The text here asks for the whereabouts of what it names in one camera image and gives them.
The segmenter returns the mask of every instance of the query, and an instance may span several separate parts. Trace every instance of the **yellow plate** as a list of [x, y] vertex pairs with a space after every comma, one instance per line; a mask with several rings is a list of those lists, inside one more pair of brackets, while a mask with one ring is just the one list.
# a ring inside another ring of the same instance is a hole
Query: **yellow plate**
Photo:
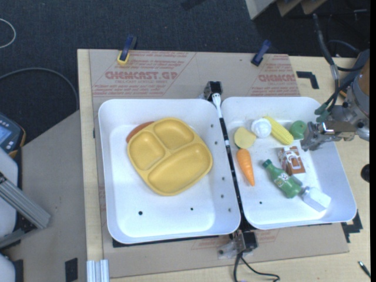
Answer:
[[212, 154], [201, 137], [172, 117], [155, 121], [132, 136], [127, 153], [145, 183], [165, 196], [193, 186], [213, 165]]

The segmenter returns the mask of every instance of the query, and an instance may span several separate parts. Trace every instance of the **dark gray floor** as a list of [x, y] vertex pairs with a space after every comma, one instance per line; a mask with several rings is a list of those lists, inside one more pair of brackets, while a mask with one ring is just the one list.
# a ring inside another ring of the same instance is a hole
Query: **dark gray floor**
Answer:
[[[368, 13], [354, 15], [366, 9]], [[328, 0], [317, 9], [326, 40], [370, 47], [370, 0]], [[0, 76], [48, 68], [77, 89], [79, 48], [122, 49], [128, 34], [137, 49], [257, 52], [320, 56], [311, 16], [297, 6], [282, 18], [275, 4], [251, 20], [245, 0], [0, 0], [0, 18], [12, 23], [14, 43], [0, 49]], [[0, 46], [12, 31], [0, 22]], [[355, 56], [338, 46], [333, 55]], [[32, 71], [0, 78], [0, 112], [26, 129], [27, 141], [75, 110], [71, 88], [53, 73]]]

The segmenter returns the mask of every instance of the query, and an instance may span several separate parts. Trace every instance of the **beige surface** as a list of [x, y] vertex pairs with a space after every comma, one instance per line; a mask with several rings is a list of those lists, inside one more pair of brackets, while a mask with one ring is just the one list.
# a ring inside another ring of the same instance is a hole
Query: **beige surface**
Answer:
[[[302, 96], [319, 102], [325, 101], [334, 89], [330, 70], [323, 58], [291, 57], [295, 71], [311, 71], [316, 75], [320, 89], [313, 90], [308, 79], [298, 79]], [[341, 66], [350, 65], [352, 59], [335, 60]], [[80, 113], [82, 126], [83, 174], [86, 211], [86, 244], [88, 260], [103, 258], [102, 232], [100, 227], [98, 184], [96, 176], [95, 141], [93, 139], [93, 116], [90, 89], [89, 51], [78, 50]], [[358, 138], [351, 142], [337, 143], [345, 172], [350, 181], [358, 205], [363, 230], [351, 234], [350, 252], [346, 254], [309, 257], [302, 259], [253, 263], [261, 272], [276, 273], [282, 281], [368, 281], [360, 269], [361, 260], [370, 269], [370, 187], [360, 178], [360, 170], [369, 163], [369, 143]], [[203, 270], [178, 271], [165, 274], [112, 279], [121, 281], [233, 281], [232, 266], [206, 268]], [[263, 281], [245, 266], [239, 267], [238, 279]]]

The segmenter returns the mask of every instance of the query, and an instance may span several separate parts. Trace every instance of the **green bottle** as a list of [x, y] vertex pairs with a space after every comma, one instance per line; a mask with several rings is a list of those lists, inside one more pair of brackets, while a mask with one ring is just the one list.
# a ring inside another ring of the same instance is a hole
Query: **green bottle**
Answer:
[[276, 184], [289, 199], [302, 191], [302, 188], [294, 181], [294, 179], [283, 169], [275, 167], [271, 160], [267, 159], [263, 163], [263, 167], [270, 173], [274, 184]]

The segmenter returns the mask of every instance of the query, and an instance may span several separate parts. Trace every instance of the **toy carrot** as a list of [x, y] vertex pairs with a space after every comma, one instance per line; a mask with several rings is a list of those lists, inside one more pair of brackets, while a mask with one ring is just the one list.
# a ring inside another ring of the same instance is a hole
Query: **toy carrot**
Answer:
[[236, 159], [248, 182], [254, 186], [253, 167], [249, 151], [244, 148], [239, 149], [236, 153]]

